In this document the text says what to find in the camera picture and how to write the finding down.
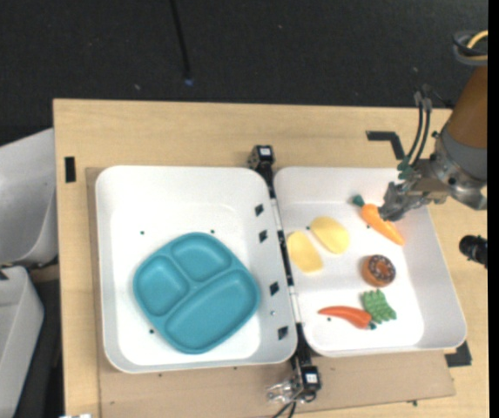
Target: toy food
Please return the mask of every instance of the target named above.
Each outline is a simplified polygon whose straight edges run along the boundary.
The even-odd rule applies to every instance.
[[[350,234],[338,221],[330,217],[317,217],[310,226],[311,232],[324,247],[335,254],[342,254],[350,244]]]
[[[185,354],[203,354],[236,334],[257,312],[260,288],[221,241],[187,233],[146,258],[132,280],[146,319]]]
[[[361,217],[370,225],[375,231],[381,233],[387,239],[392,240],[396,245],[403,246],[405,243],[404,238],[396,229],[396,226],[391,221],[386,221],[379,215],[379,208],[371,203],[365,203],[361,195],[356,195],[352,199],[352,203],[361,208]]]
[[[319,314],[345,319],[358,328],[374,328],[371,323],[373,316],[371,313],[354,307],[325,307],[319,310]]]
[[[371,314],[373,322],[380,324],[396,319],[396,311],[387,303],[387,298],[380,289],[367,291],[361,296],[361,301],[365,310]]]
[[[313,273],[322,268],[319,253],[302,231],[288,235],[287,252],[290,260],[304,273]]]
[[[369,285],[385,287],[396,277],[396,268],[387,257],[375,254],[365,259],[361,275]]]

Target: black cable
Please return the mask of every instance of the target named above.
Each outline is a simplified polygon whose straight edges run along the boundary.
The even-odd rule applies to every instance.
[[[302,400],[305,402],[313,402],[317,398],[317,392],[311,392],[309,394],[303,394]]]
[[[278,413],[273,416],[272,418],[279,418],[286,410],[292,406],[292,409],[290,410],[290,414],[287,416],[287,418],[291,418],[293,416],[293,413],[295,412],[295,406],[297,405],[297,402],[295,399],[292,400],[292,402],[288,402],[283,408],[281,408]]]
[[[433,94],[441,103],[444,105],[445,108],[449,109],[454,109],[455,108],[455,103],[451,99],[444,99],[439,93],[437,93],[435,90],[432,90]]]
[[[419,105],[419,110],[420,110],[420,117],[419,117],[419,121],[418,121],[417,133],[415,134],[414,143],[412,144],[412,148],[410,149],[408,155],[406,155],[408,157],[408,161],[410,161],[412,159],[412,155],[415,152],[415,148],[417,147],[417,145],[420,142],[421,130],[423,128],[423,102],[421,100],[419,100],[418,105]]]
[[[192,85],[192,74],[191,65],[189,63],[189,55],[187,54],[187,46],[185,44],[185,37],[183,35],[183,30],[181,28],[181,21],[179,20],[179,10],[176,0],[170,0],[170,8],[172,9],[173,24],[176,28],[176,34],[178,35],[179,48],[181,50],[181,57],[183,59],[183,78],[185,83]]]
[[[412,167],[414,167],[417,164],[417,161],[419,160],[421,154],[423,153],[423,149],[425,148],[425,144],[427,143],[427,137],[429,134],[429,128],[431,124],[431,101],[429,99],[426,99],[426,107],[425,107],[425,129],[423,130],[423,138],[421,139],[421,145],[420,149],[417,152],[417,155],[415,155],[414,161],[410,164]]]
[[[482,56],[486,51],[477,48],[469,48],[468,41],[476,34],[475,31],[460,31],[452,36],[452,43],[464,56]]]

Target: white plastic object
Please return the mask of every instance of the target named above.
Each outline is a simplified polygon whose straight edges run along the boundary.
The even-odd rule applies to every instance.
[[[102,326],[108,360],[130,373],[228,367],[287,360],[297,335],[264,179],[243,168],[115,166],[95,184]],[[203,354],[168,344],[135,300],[141,262],[186,233],[209,233],[246,266],[260,287],[257,313]]]
[[[395,223],[406,240],[399,246],[368,228],[360,208],[351,203],[360,194],[366,203],[381,206],[388,182],[396,180],[396,170],[385,168],[287,167],[275,175],[286,236],[304,231],[324,264],[315,273],[303,273],[291,265],[304,334],[318,354],[338,357],[454,348],[466,337],[466,322],[428,209],[407,212]],[[349,231],[350,245],[342,255],[330,253],[307,230],[320,216],[336,219]],[[361,294],[376,289],[361,277],[361,264],[372,254],[387,256],[396,267],[395,280],[381,290],[397,319],[363,330],[318,314],[323,307],[362,307]]]
[[[0,265],[57,255],[53,129],[0,147]]]
[[[44,307],[21,266],[0,272],[0,418],[11,418],[28,373]]]

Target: black floor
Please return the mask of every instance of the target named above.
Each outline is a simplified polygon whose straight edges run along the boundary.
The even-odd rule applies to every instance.
[[[0,0],[0,145],[50,127],[53,98],[413,106],[429,84],[455,101],[471,69],[452,36],[488,24],[489,0]],[[60,401],[44,299],[30,418]]]

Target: wooden board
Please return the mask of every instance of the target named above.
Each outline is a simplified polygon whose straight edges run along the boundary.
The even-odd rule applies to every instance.
[[[447,118],[448,111],[436,111],[434,128],[440,129]],[[286,365],[162,375],[121,374],[110,366],[99,350],[96,335],[88,168],[127,164],[245,166],[248,153],[257,144],[273,146],[278,168],[393,166],[397,160],[390,144],[368,141],[366,131],[397,131],[407,149],[415,135],[416,120],[413,109],[56,100],[66,413],[110,418],[154,416],[159,411],[164,416],[190,416],[195,408],[199,416],[272,415],[278,405],[266,404],[266,386],[289,374]],[[66,182],[65,159],[71,157],[76,180]],[[442,416],[444,408],[453,416],[488,413],[487,273],[457,251],[466,233],[486,233],[486,215],[454,200],[433,206],[431,213],[469,324],[474,365],[450,373],[442,352],[316,358],[325,388],[317,401],[298,408],[299,412],[396,401],[399,403],[390,406],[352,409],[351,413],[405,416],[411,410],[418,416],[419,410],[401,402],[442,396],[422,403],[421,413]],[[370,380],[370,385],[360,384],[363,379]],[[455,386],[458,395],[448,397]],[[339,409],[309,416],[346,413]]]

